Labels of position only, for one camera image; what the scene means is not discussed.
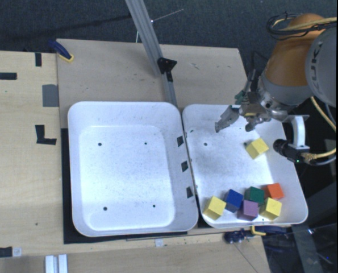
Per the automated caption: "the green cube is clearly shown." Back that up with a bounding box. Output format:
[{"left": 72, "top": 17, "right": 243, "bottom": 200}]
[{"left": 244, "top": 186, "right": 266, "bottom": 206}]

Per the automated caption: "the white plastic tray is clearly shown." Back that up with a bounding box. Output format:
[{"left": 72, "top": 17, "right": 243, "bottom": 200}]
[
  {"left": 182, "top": 104, "right": 309, "bottom": 229},
  {"left": 67, "top": 101, "right": 199, "bottom": 238}
]

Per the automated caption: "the orange cube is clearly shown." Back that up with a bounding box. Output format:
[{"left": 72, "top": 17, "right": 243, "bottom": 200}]
[{"left": 262, "top": 183, "right": 285, "bottom": 200}]

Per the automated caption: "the black cylinder on white bracket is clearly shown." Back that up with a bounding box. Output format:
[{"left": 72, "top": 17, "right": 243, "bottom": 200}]
[{"left": 272, "top": 114, "right": 311, "bottom": 164}]

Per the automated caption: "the yellow cube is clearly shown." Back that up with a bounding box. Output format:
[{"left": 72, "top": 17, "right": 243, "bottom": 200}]
[
  {"left": 258, "top": 197, "right": 283, "bottom": 221},
  {"left": 245, "top": 137, "right": 270, "bottom": 160},
  {"left": 202, "top": 196, "right": 227, "bottom": 221}
]

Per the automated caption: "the blue cube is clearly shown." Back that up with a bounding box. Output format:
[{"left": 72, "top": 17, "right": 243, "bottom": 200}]
[{"left": 224, "top": 189, "right": 244, "bottom": 213}]

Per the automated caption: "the purple cube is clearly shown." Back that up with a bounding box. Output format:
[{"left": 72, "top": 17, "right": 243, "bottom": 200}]
[{"left": 236, "top": 199, "right": 260, "bottom": 222}]

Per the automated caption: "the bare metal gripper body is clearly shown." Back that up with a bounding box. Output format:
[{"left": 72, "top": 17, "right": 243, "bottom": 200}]
[{"left": 239, "top": 89, "right": 289, "bottom": 125}]

